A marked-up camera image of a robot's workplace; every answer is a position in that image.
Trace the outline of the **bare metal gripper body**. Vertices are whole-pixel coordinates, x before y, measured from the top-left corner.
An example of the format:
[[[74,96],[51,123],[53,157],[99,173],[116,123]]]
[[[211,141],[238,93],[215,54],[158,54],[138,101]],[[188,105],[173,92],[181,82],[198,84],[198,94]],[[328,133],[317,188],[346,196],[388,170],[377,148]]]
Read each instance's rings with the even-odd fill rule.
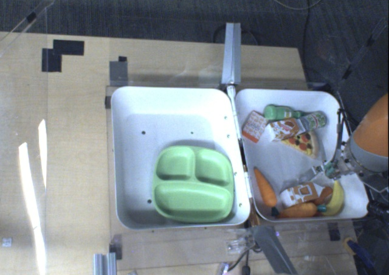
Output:
[[[324,164],[324,174],[331,179],[339,179],[341,176],[357,174],[359,176],[364,176],[364,169],[354,161],[349,159],[339,158],[331,160]]]

